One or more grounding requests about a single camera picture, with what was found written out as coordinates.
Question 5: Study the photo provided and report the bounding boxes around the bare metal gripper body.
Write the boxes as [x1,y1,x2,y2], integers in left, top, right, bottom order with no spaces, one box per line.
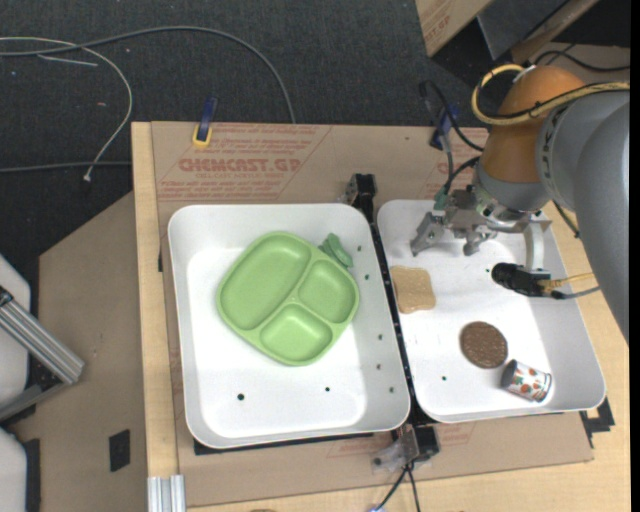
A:
[435,188,530,241]

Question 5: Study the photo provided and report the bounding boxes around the tan toy bread slice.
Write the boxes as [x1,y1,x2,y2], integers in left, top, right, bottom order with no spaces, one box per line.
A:
[389,265,437,315]

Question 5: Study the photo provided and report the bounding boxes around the green toy vegetable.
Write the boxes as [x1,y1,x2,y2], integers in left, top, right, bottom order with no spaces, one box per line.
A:
[318,232,355,268]

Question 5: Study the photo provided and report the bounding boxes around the thin black and white rod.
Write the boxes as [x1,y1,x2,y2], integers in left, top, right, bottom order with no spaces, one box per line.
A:
[368,209,419,426]

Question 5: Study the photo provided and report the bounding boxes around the brown round biscuit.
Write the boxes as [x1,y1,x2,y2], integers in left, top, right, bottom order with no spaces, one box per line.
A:
[459,320,509,370]

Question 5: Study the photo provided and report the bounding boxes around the white plastic tray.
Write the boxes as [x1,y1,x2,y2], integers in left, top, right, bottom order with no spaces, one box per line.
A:
[167,202,412,449]
[376,198,607,424]

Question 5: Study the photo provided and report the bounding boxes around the green divided plate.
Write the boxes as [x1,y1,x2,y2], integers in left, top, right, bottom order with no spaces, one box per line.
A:
[215,230,361,367]

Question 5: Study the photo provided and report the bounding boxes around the small can with red print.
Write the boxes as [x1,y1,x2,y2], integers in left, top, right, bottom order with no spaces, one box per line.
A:
[500,358,553,403]

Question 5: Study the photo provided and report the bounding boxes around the brown cardboard board red print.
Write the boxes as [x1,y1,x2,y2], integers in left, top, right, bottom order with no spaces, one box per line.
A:
[149,121,596,508]

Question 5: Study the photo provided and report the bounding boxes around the black block with thin wires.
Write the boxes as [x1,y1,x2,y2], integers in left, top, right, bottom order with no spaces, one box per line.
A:
[372,424,441,474]
[343,172,377,210]

